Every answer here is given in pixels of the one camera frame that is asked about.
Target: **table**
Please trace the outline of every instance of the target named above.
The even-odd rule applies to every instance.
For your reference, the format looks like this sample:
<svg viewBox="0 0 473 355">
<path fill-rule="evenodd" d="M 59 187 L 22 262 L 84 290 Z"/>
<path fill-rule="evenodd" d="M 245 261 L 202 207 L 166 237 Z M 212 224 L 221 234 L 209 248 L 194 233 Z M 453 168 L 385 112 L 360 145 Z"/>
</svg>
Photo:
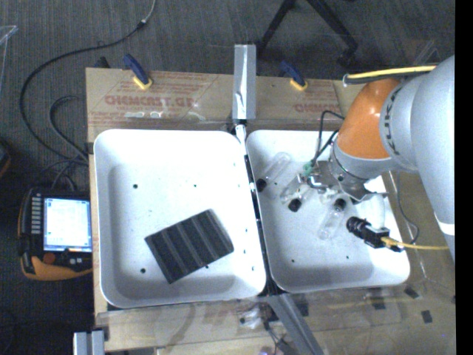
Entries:
<svg viewBox="0 0 473 355">
<path fill-rule="evenodd" d="M 232 104 L 232 75 L 190 74 L 183 72 L 152 72 L 154 86 L 147 91 L 137 89 L 131 71 L 87 69 L 88 142 L 112 128 L 145 129 L 222 129 L 225 127 Z M 288 78 L 256 78 L 257 117 L 250 129 L 318 129 L 323 110 L 332 109 L 345 114 L 362 86 L 344 88 L 340 81 L 308 80 L 305 92 L 294 89 Z M 331 119 L 325 129 L 338 129 L 340 121 Z M 98 212 L 95 185 L 94 157 L 90 155 L 90 192 L 92 206 L 92 234 L 94 239 L 94 298 L 95 322 L 104 328 L 105 350 L 122 351 L 133 348 L 156 348 L 159 354 L 257 354 L 273 350 L 274 344 L 260 322 L 251 319 L 254 309 L 270 314 L 256 299 L 225 302 L 200 302 L 183 305 L 166 305 L 151 308 L 110 310 L 99 286 L 100 263 L 98 258 Z M 388 191 L 395 189 L 392 175 L 384 177 Z M 415 200 L 417 206 L 429 202 L 421 182 L 408 177 L 406 198 Z M 435 225 L 430 211 L 422 217 L 424 223 Z M 406 231 L 406 225 L 400 225 Z M 432 231 L 432 241 L 443 240 L 440 233 Z M 443 254 L 428 254 L 419 260 L 417 252 L 410 257 L 412 268 L 409 280 L 425 283 L 426 264 L 432 267 L 429 279 L 437 283 L 455 285 L 452 262 Z M 363 329 L 378 325 L 405 325 L 401 314 L 404 306 L 412 306 L 402 287 L 386 290 L 352 290 L 295 296 L 300 306 L 311 314 L 306 318 L 314 328 L 323 346 L 363 347 Z M 373 301 L 390 301 L 384 311 L 373 308 Z M 332 330 L 343 328 L 333 333 Z M 277 322 L 273 325 L 277 337 L 286 330 Z"/>
</svg>

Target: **black connector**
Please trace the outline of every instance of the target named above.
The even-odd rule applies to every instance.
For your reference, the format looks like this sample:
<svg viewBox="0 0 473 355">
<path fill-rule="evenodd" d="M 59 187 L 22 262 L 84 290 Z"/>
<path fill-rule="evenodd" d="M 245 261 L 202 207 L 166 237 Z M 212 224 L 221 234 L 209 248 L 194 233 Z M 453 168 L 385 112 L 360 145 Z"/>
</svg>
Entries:
<svg viewBox="0 0 473 355">
<path fill-rule="evenodd" d="M 145 20 L 141 20 L 140 22 L 138 22 L 137 26 L 136 26 L 136 30 L 139 30 L 141 29 L 142 27 L 144 27 L 146 25 L 146 21 Z"/>
<path fill-rule="evenodd" d="M 368 221 L 358 217 L 350 217 L 347 221 L 347 229 L 374 249 L 386 247 L 381 238 L 389 236 L 389 229 L 387 228 L 374 229 Z"/>
</svg>

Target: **black cable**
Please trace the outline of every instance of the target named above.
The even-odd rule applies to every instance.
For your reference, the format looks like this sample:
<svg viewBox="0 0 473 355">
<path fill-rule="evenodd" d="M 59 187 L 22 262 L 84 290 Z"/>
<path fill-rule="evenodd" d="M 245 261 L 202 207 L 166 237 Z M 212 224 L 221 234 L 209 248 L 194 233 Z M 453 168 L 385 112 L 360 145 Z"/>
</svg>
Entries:
<svg viewBox="0 0 473 355">
<path fill-rule="evenodd" d="M 42 145 L 44 146 L 46 149 L 54 152 L 55 154 L 59 155 L 60 157 L 64 158 L 64 155 L 61 154 L 59 151 L 53 149 L 50 145 L 48 145 L 46 142 L 44 142 L 38 134 L 36 134 L 36 132 L 33 130 L 33 127 L 31 126 L 30 122 L 28 121 L 28 118 L 27 118 L 27 115 L 26 115 L 26 112 L 25 112 L 25 109 L 24 109 L 24 97 L 26 95 L 26 92 L 27 92 L 27 88 L 31 82 L 31 80 L 34 79 L 34 77 L 37 76 L 37 74 L 39 74 L 42 70 L 44 70 L 46 67 L 48 67 L 49 65 L 51 64 L 54 64 L 55 62 L 57 61 L 60 61 L 61 59 L 64 59 L 64 58 L 67 58 L 69 56 L 72 56 L 72 55 L 78 55 L 78 54 L 81 54 L 81 53 L 85 53 L 85 52 L 88 52 L 88 51 L 92 51 L 92 50 L 100 50 L 100 49 L 105 49 L 107 47 L 112 47 L 112 46 L 115 46 L 117 44 L 120 44 L 124 41 L 126 41 L 128 38 L 130 38 L 131 36 L 133 36 L 139 29 L 141 29 L 142 27 L 144 27 L 146 24 L 146 21 L 145 20 L 142 20 L 140 21 L 136 28 L 134 28 L 129 34 L 127 34 L 126 36 L 122 37 L 121 39 L 115 41 L 115 42 L 112 42 L 111 44 L 101 44 L 101 45 L 98 45 L 98 46 L 93 46 L 93 47 L 86 47 L 84 49 L 79 49 L 79 50 L 74 50 L 74 51 L 70 51 L 68 53 L 64 53 L 62 55 L 59 55 L 55 58 L 52 58 L 50 59 L 49 61 L 46 61 L 44 62 L 41 66 L 39 66 L 38 68 L 36 68 L 32 73 L 30 73 L 26 79 L 26 81 L 23 83 L 23 87 L 21 88 L 21 92 L 20 92 L 20 98 L 18 100 L 18 107 L 20 109 L 20 114 L 21 114 L 21 119 L 23 120 L 24 124 L 26 125 L 28 131 L 30 132 L 30 134 Z"/>
<path fill-rule="evenodd" d="M 46 166 L 44 167 L 40 173 L 43 174 L 45 173 L 46 171 L 50 170 L 52 167 L 55 167 L 57 166 L 58 164 L 62 164 L 62 163 L 75 163 L 75 164 L 78 164 L 80 166 L 88 166 L 89 164 L 86 163 L 86 162 L 83 162 L 82 160 L 79 160 L 79 159 L 75 159 L 75 158 L 67 158 L 67 159 L 63 159 L 63 160 L 58 160 L 54 163 L 51 163 L 49 166 Z"/>
<path fill-rule="evenodd" d="M 66 96 L 63 96 L 59 99 L 57 99 L 56 101 L 54 101 L 54 103 L 52 103 L 51 107 L 50 107 L 50 112 L 49 112 L 49 115 L 48 115 L 48 119 L 49 119 L 49 122 L 50 122 L 50 126 L 52 127 L 52 129 L 54 130 L 54 133 L 63 141 L 65 142 L 67 145 L 69 145 L 69 147 L 71 147 L 79 157 L 81 157 L 85 162 L 89 162 L 89 158 L 87 157 L 87 153 L 83 150 L 81 150 L 79 148 L 79 146 L 77 146 L 75 143 L 73 143 L 69 138 L 66 137 L 66 135 L 64 135 L 64 133 L 59 130 L 59 128 L 55 125 L 54 123 L 54 119 L 53 119 L 53 115 L 54 115 L 54 111 L 55 111 L 55 108 L 57 105 L 59 104 L 63 104 L 67 101 L 73 101 L 73 100 L 78 100 L 79 98 L 77 96 L 73 96 L 73 95 L 66 95 Z"/>
<path fill-rule="evenodd" d="M 73 159 L 70 159 L 71 161 L 67 161 L 65 162 L 66 163 L 66 166 L 64 166 L 62 168 L 61 171 L 59 171 L 54 179 L 54 181 L 52 182 L 52 185 L 51 185 L 51 189 L 54 189 L 56 187 L 56 184 L 58 183 L 58 181 L 61 179 L 61 178 L 65 178 L 67 180 L 67 182 L 69 183 L 69 187 L 71 188 L 72 191 L 75 191 L 76 190 L 76 185 L 74 184 L 74 182 L 72 181 L 72 179 L 68 176 L 68 175 L 65 175 L 64 173 L 73 165 L 75 164 L 75 162 L 73 160 L 78 160 L 77 159 L 78 156 L 76 158 L 73 158 Z"/>
<path fill-rule="evenodd" d="M 276 355 L 277 349 L 278 349 L 278 344 L 280 339 L 275 335 L 273 329 L 270 327 L 270 324 L 267 320 L 263 322 L 263 325 L 265 327 L 265 330 L 268 332 L 269 336 L 273 340 L 274 343 L 274 355 Z"/>
<path fill-rule="evenodd" d="M 411 245 L 415 244 L 415 242 L 417 241 L 417 239 L 419 238 L 419 235 L 421 233 L 421 230 L 419 229 L 419 227 L 413 223 L 406 215 L 406 212 L 404 211 L 403 207 L 402 207 L 402 204 L 401 204 L 401 193 L 400 193 L 400 190 L 401 190 L 401 173 L 399 171 L 397 171 L 397 180 L 396 180 L 396 186 L 397 186 L 397 201 L 398 201 L 398 207 L 399 207 L 399 211 L 401 212 L 401 215 L 402 217 L 406 220 L 407 222 L 407 225 L 408 226 L 411 226 L 415 229 L 415 234 L 412 238 L 412 240 L 409 242 Z"/>
<path fill-rule="evenodd" d="M 325 143 L 323 149 L 321 149 L 322 132 L 324 130 L 324 118 L 325 118 L 326 114 L 334 115 L 335 117 L 340 118 L 342 120 L 345 119 L 344 116 L 339 115 L 338 113 L 332 112 L 331 110 L 325 110 L 325 111 L 322 112 L 322 114 L 320 116 L 319 140 L 317 141 L 316 154 L 314 155 L 314 157 L 310 161 L 311 166 L 314 166 L 316 164 L 316 161 L 319 158 L 320 154 L 327 148 L 327 146 L 331 143 L 334 135 L 338 132 L 338 130 L 333 132 L 332 135 L 330 136 L 329 140 Z"/>
</svg>

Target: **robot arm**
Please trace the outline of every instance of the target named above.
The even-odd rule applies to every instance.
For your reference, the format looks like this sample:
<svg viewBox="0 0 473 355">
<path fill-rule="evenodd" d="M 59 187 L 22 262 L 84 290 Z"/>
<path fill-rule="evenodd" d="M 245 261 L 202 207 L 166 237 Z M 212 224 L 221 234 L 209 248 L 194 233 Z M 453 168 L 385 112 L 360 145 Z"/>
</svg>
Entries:
<svg viewBox="0 0 473 355">
<path fill-rule="evenodd" d="M 455 259 L 455 57 L 406 82 L 365 85 L 333 144 L 329 167 L 355 200 L 382 172 L 417 172 Z"/>
</svg>

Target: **black rubber object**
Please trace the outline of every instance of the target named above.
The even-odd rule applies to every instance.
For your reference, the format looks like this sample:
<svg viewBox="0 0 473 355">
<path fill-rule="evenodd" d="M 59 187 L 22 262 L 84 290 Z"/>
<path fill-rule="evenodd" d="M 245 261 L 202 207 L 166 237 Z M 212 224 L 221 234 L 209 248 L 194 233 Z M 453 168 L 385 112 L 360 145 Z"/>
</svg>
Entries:
<svg viewBox="0 0 473 355">
<path fill-rule="evenodd" d="M 169 284 L 234 251 L 211 210 L 149 235 L 145 241 Z"/>
</svg>

